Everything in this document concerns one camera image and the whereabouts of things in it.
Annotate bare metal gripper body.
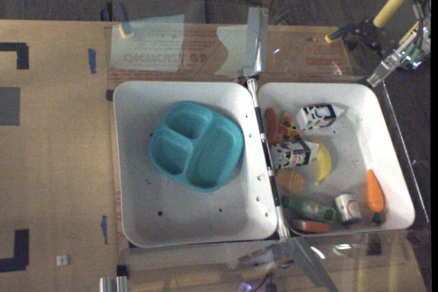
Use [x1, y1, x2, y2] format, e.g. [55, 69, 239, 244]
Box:
[389, 25, 432, 71]

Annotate white plastic tray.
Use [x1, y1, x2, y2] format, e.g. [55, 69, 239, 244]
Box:
[112, 79, 279, 248]
[256, 81, 417, 238]

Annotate cow print carton white top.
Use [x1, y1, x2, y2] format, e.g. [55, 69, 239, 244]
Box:
[294, 103, 345, 132]

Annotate yellow banana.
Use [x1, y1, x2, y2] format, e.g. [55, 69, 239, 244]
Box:
[304, 136, 333, 187]

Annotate toy pizza slice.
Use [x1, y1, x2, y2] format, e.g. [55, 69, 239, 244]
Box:
[276, 110, 304, 144]

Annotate orange carrot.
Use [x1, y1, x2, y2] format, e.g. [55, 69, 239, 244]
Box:
[366, 168, 387, 226]

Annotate brown toy sausage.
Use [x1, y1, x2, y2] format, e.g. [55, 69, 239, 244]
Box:
[264, 107, 280, 146]

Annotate cow print carton black top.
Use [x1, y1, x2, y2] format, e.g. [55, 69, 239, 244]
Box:
[270, 140, 320, 171]

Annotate white small can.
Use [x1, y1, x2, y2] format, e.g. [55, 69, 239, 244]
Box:
[334, 192, 363, 224]

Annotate tan round biscuit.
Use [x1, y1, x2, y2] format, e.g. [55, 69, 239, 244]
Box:
[275, 168, 306, 196]

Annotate green bottle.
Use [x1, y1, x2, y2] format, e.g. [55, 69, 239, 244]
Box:
[281, 195, 337, 225]

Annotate orange and white block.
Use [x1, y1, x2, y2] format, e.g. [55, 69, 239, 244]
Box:
[290, 217, 331, 235]

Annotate brown cardboard board red print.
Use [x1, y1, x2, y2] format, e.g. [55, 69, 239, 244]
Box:
[103, 23, 364, 251]

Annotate blue divided plate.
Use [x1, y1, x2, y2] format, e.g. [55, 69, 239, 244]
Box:
[148, 100, 246, 194]

